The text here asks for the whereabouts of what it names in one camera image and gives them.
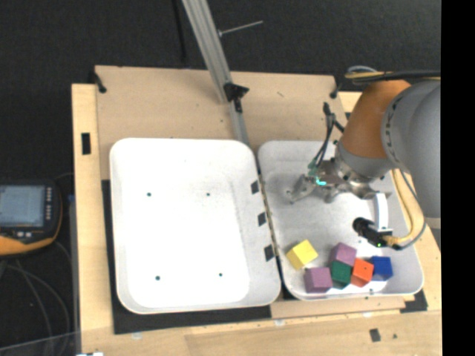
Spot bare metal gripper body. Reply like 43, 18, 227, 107
309, 159, 393, 201

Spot blue cube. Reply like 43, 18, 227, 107
370, 255, 394, 283

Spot green cube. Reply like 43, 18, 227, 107
329, 260, 353, 286

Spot white plastic tray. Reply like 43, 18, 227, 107
256, 139, 425, 302
108, 136, 282, 315

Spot flat brown board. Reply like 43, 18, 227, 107
94, 65, 407, 320

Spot orange cube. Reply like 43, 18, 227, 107
350, 257, 376, 289

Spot black cylinder on white bracket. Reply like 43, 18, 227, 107
351, 192, 395, 250

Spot yellow cube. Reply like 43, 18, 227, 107
285, 239, 320, 271

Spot purple cube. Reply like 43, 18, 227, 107
303, 266, 334, 294
328, 242, 358, 268

